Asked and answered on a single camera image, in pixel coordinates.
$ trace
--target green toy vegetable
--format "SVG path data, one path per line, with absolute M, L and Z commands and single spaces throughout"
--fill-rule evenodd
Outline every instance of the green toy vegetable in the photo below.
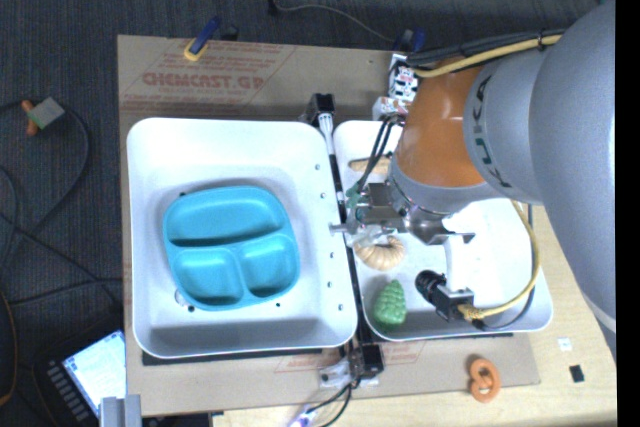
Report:
M 404 323 L 407 306 L 404 289 L 397 279 L 388 283 L 380 292 L 373 306 L 373 318 L 383 329 L 393 329 Z

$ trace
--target dark gray floor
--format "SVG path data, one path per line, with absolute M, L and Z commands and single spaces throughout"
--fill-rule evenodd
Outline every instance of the dark gray floor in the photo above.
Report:
M 267 0 L 0 0 L 0 104 L 54 97 L 88 130 L 87 166 L 63 203 L 40 219 L 66 190 L 82 164 L 82 132 L 73 119 L 38 138 L 24 136 L 17 107 L 0 109 L 0 166 L 16 185 L 18 225 L 50 246 L 18 237 L 0 270 L 0 290 L 14 303 L 20 361 L 104 315 L 112 301 L 89 286 L 18 302 L 87 281 L 86 273 L 117 279 L 121 273 L 117 117 L 118 34 L 187 37 L 213 15 L 235 24 L 240 40 L 389 49 L 404 29 L 422 27 L 427 46 L 523 30 L 566 27 L 598 0 L 275 0 L 280 6 L 322 4 L 344 10 L 384 37 L 321 9 L 272 16 Z M 0 212 L 12 199 L 0 179 Z M 0 254 L 9 223 L 0 220 Z M 119 283 L 106 285 L 118 296 Z M 28 372 L 0 409 L 1 426 L 40 426 L 43 410 Z

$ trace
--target blue divided plate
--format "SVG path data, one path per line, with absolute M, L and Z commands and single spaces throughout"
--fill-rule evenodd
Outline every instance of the blue divided plate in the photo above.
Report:
M 266 189 L 185 194 L 167 208 L 162 230 L 178 291 L 197 308 L 220 311 L 268 301 L 300 276 L 289 216 Z

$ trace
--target blue clip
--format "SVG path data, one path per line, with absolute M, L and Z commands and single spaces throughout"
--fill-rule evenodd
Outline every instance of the blue clip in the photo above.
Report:
M 200 31 L 200 34 L 193 38 L 184 49 L 184 56 L 190 61 L 197 61 L 207 48 L 207 41 L 211 38 L 214 32 L 220 27 L 220 18 L 214 16 L 209 23 L 204 26 L 204 29 Z

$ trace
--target white tray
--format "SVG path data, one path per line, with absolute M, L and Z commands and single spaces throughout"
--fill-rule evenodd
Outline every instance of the white tray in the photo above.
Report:
M 337 347 L 357 311 L 325 141 L 297 122 L 148 118 L 127 136 L 133 332 L 159 358 Z M 285 295 L 230 311 L 190 311 L 162 240 L 180 193 L 257 185 L 282 202 L 298 242 L 300 278 Z
M 344 190 L 348 190 L 361 173 L 353 171 L 349 162 L 369 157 L 380 128 L 379 122 L 347 121 L 334 131 L 334 144 Z M 394 127 L 386 150 L 394 150 L 401 129 Z M 371 174 L 369 182 L 381 182 L 385 176 Z M 468 262 L 468 287 L 475 294 L 475 305 L 489 307 L 502 304 L 515 297 L 531 276 L 531 243 L 526 229 L 508 199 L 493 199 L 472 203 L 450 219 L 443 221 L 446 228 L 458 232 L 474 232 L 469 243 L 473 253 Z M 427 246 L 410 234 L 400 234 L 406 248 L 403 262 L 381 272 L 366 266 L 356 257 L 356 270 L 364 306 L 364 314 L 370 327 L 380 338 L 391 341 L 419 340 L 451 336 L 481 334 L 465 321 L 447 322 L 435 312 L 416 290 L 414 281 L 425 269 L 446 273 L 446 259 L 442 246 Z M 406 322 L 391 332 L 385 332 L 373 320 L 373 305 L 382 288 L 392 279 L 403 286 L 407 303 Z M 525 299 L 495 318 L 488 318 L 489 325 L 500 325 L 514 319 L 522 310 Z M 544 273 L 536 282 L 533 301 L 529 310 L 509 326 L 509 332 L 543 329 L 551 320 L 553 308 Z

